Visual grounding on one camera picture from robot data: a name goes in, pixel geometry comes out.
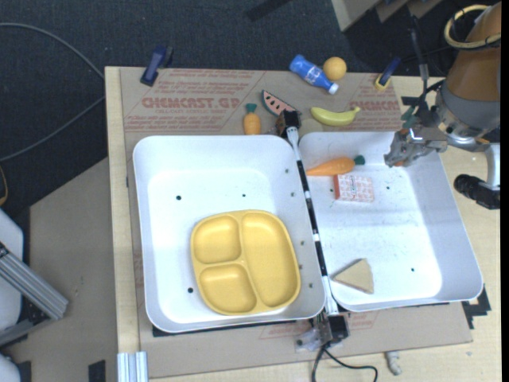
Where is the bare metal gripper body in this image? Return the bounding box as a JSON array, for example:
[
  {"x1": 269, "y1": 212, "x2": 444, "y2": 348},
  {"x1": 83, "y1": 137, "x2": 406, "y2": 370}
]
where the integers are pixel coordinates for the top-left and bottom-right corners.
[{"x1": 394, "y1": 125, "x2": 492, "y2": 159}]

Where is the short orange carrot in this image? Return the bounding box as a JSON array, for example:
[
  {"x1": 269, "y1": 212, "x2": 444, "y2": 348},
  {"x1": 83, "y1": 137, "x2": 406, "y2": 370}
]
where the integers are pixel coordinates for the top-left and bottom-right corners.
[{"x1": 243, "y1": 102, "x2": 262, "y2": 136}]

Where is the thin black and white rod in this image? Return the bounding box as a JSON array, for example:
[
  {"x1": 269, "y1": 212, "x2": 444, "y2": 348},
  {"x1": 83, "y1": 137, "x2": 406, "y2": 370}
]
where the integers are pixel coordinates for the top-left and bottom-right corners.
[{"x1": 286, "y1": 127, "x2": 340, "y2": 316}]

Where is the black cylinder on white bracket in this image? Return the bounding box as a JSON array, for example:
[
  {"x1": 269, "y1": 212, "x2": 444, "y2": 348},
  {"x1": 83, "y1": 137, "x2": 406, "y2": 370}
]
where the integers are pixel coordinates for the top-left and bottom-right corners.
[{"x1": 453, "y1": 142, "x2": 501, "y2": 211}]

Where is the brown cardboard board, red print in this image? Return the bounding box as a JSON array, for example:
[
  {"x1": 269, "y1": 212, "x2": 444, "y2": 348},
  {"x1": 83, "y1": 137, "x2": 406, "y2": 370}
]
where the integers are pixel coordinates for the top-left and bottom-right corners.
[{"x1": 119, "y1": 66, "x2": 475, "y2": 380}]

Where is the blue bottle with white cap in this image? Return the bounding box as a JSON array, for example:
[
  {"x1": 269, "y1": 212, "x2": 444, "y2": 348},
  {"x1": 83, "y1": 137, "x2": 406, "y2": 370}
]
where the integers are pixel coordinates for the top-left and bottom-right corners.
[{"x1": 288, "y1": 53, "x2": 340, "y2": 96}]

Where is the long orange carrot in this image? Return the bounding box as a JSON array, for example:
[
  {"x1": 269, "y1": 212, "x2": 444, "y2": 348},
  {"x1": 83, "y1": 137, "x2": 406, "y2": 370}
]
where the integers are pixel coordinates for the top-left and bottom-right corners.
[{"x1": 305, "y1": 154, "x2": 367, "y2": 177}]

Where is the red watermelon slice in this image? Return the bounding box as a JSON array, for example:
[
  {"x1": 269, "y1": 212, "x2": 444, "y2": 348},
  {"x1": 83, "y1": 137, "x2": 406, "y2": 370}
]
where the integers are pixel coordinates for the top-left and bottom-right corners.
[{"x1": 260, "y1": 89, "x2": 297, "y2": 118}]

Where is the tan triangular bread slice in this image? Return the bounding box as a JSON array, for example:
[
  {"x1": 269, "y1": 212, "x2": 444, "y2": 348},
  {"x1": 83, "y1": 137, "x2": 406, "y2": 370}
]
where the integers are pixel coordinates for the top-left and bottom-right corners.
[{"x1": 332, "y1": 257, "x2": 375, "y2": 295}]

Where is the yellow-orange ball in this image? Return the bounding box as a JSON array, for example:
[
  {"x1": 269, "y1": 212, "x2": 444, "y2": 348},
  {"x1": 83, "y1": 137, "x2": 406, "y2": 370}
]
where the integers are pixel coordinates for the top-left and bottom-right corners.
[{"x1": 321, "y1": 56, "x2": 348, "y2": 82}]

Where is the yellow divided plate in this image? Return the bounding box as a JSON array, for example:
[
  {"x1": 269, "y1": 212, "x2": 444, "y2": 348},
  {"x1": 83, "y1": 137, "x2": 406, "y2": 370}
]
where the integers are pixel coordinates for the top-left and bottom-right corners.
[{"x1": 189, "y1": 209, "x2": 302, "y2": 317}]

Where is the white plastic tray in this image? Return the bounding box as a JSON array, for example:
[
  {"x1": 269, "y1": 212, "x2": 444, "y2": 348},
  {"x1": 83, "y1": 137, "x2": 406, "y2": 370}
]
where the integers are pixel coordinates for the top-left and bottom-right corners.
[
  {"x1": 131, "y1": 134, "x2": 328, "y2": 334},
  {"x1": 297, "y1": 130, "x2": 485, "y2": 314}
]

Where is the yellow banana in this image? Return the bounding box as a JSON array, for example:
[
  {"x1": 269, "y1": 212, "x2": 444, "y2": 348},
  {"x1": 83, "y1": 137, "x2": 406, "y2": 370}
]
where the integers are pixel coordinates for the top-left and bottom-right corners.
[{"x1": 309, "y1": 105, "x2": 362, "y2": 127}]

